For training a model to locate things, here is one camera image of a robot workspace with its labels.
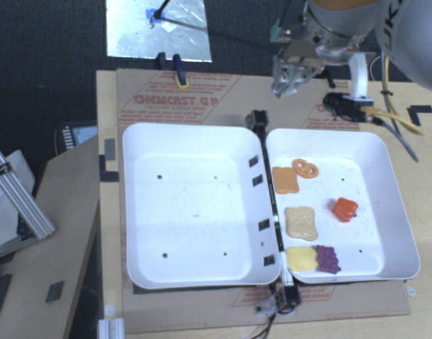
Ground beige bread slice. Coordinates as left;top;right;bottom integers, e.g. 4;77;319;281
284;206;319;242

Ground orange square biscuit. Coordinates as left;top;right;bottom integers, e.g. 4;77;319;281
272;166;301;195

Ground white plastic tray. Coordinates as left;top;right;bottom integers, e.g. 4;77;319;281
265;128;422;285
121;122;283;291

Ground brown cardboard board red print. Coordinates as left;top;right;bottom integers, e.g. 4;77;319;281
116;68;412;335

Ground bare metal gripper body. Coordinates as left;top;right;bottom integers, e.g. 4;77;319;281
280;33;362;71

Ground purple grapes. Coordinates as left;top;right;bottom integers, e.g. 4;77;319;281
314;244;342;275

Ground red bell pepper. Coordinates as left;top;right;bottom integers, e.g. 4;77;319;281
331;197;360;223

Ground orange pretzel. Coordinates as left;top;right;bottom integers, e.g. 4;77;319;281
292;158;320;181

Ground black cylinder on white bracket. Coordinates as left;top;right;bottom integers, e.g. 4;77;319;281
323;52;376;123

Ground yellow flat toy food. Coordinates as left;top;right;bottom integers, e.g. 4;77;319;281
285;246;320;273

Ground thin black and white rod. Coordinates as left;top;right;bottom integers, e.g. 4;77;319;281
257;127;295;286

